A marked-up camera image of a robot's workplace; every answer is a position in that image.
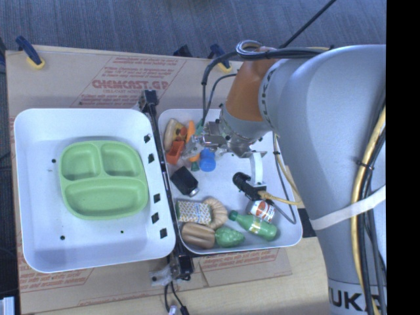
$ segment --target cardboard box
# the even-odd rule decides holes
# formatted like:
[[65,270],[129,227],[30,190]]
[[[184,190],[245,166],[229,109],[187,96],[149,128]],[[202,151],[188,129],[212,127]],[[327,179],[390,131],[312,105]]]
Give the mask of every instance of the cardboard box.
[[[144,89],[157,90],[158,115],[169,108],[201,108],[201,77],[209,60],[35,48],[45,60],[42,70],[30,66],[24,52],[8,51],[6,55],[22,314],[162,294],[163,286],[152,285],[149,273],[164,268],[165,258],[53,274],[36,272],[26,263],[20,231],[13,123],[15,117],[28,108],[134,108]],[[240,64],[233,62],[234,70]],[[209,85],[222,75],[215,68]],[[213,97],[213,108],[224,101],[231,82],[228,79],[220,82]],[[180,283],[180,290],[291,274],[282,248],[198,257],[194,264],[191,281]]]

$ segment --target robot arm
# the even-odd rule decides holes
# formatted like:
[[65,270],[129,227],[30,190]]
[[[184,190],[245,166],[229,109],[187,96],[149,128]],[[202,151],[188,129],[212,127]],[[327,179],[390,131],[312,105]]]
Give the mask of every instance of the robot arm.
[[[248,158],[252,143],[269,131],[276,133],[310,219],[340,211],[385,188],[385,142],[376,147],[374,166],[364,161],[375,126],[374,145],[379,137],[385,141],[385,56],[384,45],[360,45],[313,58],[245,61],[213,134],[218,131],[225,148]],[[381,118],[383,125],[378,124]],[[358,177],[370,186],[360,189]],[[383,202],[316,230],[331,314],[387,313],[386,279],[381,277],[387,262],[385,218]],[[372,246],[372,236],[378,246]],[[360,248],[365,237],[366,246]]]

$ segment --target green divided plate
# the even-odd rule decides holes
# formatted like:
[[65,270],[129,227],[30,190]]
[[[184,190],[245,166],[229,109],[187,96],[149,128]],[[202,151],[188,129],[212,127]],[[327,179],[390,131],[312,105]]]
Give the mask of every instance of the green divided plate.
[[126,143],[76,142],[60,157],[64,203],[82,219],[115,219],[141,211],[149,199],[138,152]]

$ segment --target red and white can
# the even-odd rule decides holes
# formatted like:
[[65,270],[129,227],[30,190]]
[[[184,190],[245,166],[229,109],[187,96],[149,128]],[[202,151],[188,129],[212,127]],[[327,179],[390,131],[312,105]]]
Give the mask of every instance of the red and white can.
[[265,201],[250,201],[245,211],[266,222],[271,222],[276,212],[275,208]]

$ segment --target white strap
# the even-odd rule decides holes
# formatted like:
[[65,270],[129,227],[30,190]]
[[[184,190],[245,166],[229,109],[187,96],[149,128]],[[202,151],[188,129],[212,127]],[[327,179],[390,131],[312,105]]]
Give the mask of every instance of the white strap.
[[387,186],[384,185],[377,191],[375,191],[369,197],[357,201],[349,206],[334,211],[326,216],[320,217],[318,219],[312,220],[310,219],[310,223],[312,228],[317,230],[322,230],[324,228],[328,228],[331,225],[337,224],[338,222],[345,221],[353,216],[359,215],[360,213],[364,213],[370,209],[376,207],[376,205],[380,204],[381,202],[385,201],[387,198]]

